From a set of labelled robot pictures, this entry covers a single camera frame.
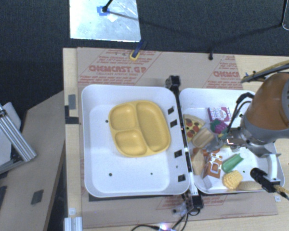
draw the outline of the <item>chocolate milk carton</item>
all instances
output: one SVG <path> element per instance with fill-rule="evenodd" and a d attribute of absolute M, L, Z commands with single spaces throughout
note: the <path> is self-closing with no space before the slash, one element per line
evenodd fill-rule
<path fill-rule="evenodd" d="M 203 172 L 203 181 L 208 189 L 220 180 L 222 162 L 223 157 L 221 155 L 215 153 L 209 154 Z"/>

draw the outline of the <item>black carpet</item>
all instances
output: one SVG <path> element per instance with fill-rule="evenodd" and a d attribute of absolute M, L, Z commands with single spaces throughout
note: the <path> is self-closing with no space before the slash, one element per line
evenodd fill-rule
<path fill-rule="evenodd" d="M 284 0 L 137 0 L 147 50 L 289 56 Z M 289 7 L 287 12 L 289 24 Z M 0 0 L 0 102 L 20 117 L 63 89 L 62 48 L 132 49 L 69 38 L 69 0 Z"/>

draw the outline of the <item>silver square plate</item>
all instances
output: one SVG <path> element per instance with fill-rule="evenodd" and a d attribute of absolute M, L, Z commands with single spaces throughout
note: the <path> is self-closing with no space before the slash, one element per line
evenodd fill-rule
<path fill-rule="evenodd" d="M 141 39 L 136 0 L 69 0 L 70 37 L 139 42 Z"/>

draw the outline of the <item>yellow divided plate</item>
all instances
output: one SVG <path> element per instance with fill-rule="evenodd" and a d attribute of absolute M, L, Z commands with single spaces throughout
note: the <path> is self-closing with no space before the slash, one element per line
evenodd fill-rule
<path fill-rule="evenodd" d="M 165 151 L 171 141 L 160 107 L 150 101 L 122 103 L 109 112 L 112 138 L 119 152 L 141 157 Z"/>

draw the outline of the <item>toy pizza slice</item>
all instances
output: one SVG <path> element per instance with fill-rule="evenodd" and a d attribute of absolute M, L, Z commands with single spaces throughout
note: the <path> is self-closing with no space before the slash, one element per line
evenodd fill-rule
<path fill-rule="evenodd" d="M 192 138 L 203 127 L 205 122 L 200 118 L 193 115 L 183 115 L 185 132 L 187 136 L 187 142 L 190 142 Z"/>

